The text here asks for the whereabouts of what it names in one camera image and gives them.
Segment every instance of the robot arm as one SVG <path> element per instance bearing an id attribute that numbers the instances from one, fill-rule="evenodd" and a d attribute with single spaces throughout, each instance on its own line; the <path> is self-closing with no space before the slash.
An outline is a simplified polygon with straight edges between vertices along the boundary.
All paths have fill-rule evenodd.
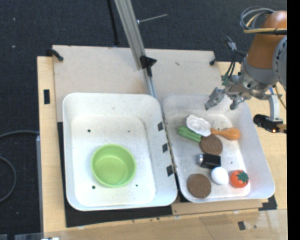
<path id="1" fill-rule="evenodd" d="M 270 117 L 256 116 L 254 122 L 271 132 L 285 132 L 280 117 L 277 95 L 266 92 L 280 82 L 287 91 L 287 15 L 286 11 L 273 11 L 265 8 L 248 8 L 241 15 L 240 24 L 246 34 L 256 34 L 251 47 L 241 64 L 238 75 L 231 69 L 222 77 L 224 89 L 216 88 L 205 104 L 206 110 L 217 106 L 227 95 L 231 100 L 231 110 L 250 100 L 268 100 Z M 255 28 L 257 20 L 266 17 L 260 28 Z M 229 47 L 234 51 L 235 44 Z"/>

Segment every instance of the tray containing toy food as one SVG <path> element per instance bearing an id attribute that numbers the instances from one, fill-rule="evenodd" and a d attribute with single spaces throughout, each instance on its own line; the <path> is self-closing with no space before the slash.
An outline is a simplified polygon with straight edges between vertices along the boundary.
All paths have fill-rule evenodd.
<path id="1" fill-rule="evenodd" d="M 193 203 L 270 198 L 275 183 L 248 104 L 231 110 L 225 97 L 207 111 L 208 100 L 180 95 L 163 102 L 183 196 Z"/>

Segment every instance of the dark background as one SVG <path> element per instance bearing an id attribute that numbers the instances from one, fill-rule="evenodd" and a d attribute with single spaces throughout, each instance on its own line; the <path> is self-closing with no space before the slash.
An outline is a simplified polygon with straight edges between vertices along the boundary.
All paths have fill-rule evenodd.
<path id="1" fill-rule="evenodd" d="M 229 36 L 247 51 L 252 35 L 243 34 L 240 15 L 248 7 L 287 10 L 288 0 L 131 0 L 149 49 L 214 51 L 230 61 Z M 119 47 L 129 47 L 113 3 Z M 0 135 L 39 131 L 37 57 L 53 45 L 114 46 L 107 0 L 0 0 Z M 0 235 L 38 233 L 40 227 L 36 137 L 0 139 L 0 156 L 15 167 L 13 195 L 0 204 Z M 0 198 L 13 184 L 12 171 L 0 162 Z"/>

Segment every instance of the wooden table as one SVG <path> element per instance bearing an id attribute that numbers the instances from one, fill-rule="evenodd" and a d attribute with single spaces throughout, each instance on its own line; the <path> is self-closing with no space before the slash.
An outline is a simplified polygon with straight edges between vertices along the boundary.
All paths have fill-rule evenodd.
<path id="1" fill-rule="evenodd" d="M 229 67 L 227 62 L 219 62 L 217 66 L 223 75 Z M 194 204 L 175 202 L 172 207 L 174 214 L 161 218 L 149 218 L 129 221 L 115 221 L 93 224 L 83 227 L 67 228 L 65 201 L 63 193 L 62 170 L 59 150 L 59 134 L 56 112 L 56 86 L 54 59 L 52 57 L 37 58 L 39 120 L 41 138 L 41 186 L 42 186 L 42 222 L 43 232 L 65 232 L 67 237 L 86 234 L 100 239 L 112 239 L 120 235 L 120 239 L 197 239 L 205 234 L 203 218 L 217 215 L 231 215 L 238 211 L 258 213 L 258 208 L 268 200 L 251 200 L 242 203 L 223 202 L 219 204 Z M 49 90 L 50 99 L 45 98 Z M 256 114 L 269 115 L 270 107 L 267 101 L 252 99 L 247 101 L 252 116 Z M 287 122 L 287 113 L 281 106 L 281 118 Z M 279 210 L 288 210 L 287 199 L 287 135 L 272 134 L 257 128 L 259 138 L 266 155 L 273 179 L 275 181 L 275 199 Z"/>

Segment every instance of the black pole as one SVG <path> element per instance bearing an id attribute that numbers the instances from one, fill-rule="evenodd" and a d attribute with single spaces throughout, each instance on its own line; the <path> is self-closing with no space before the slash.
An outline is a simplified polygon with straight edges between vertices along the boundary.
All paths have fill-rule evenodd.
<path id="1" fill-rule="evenodd" d="M 113 34 L 114 34 L 114 45 L 118 46 L 119 45 L 119 38 L 118 38 L 118 32 L 117 32 L 117 27 L 116 27 L 114 11 L 113 11 L 113 8 L 112 8 L 111 0 L 106 0 L 106 1 L 108 3 L 108 8 L 109 8 L 110 17 L 111 17 L 111 23 L 112 23 Z"/>

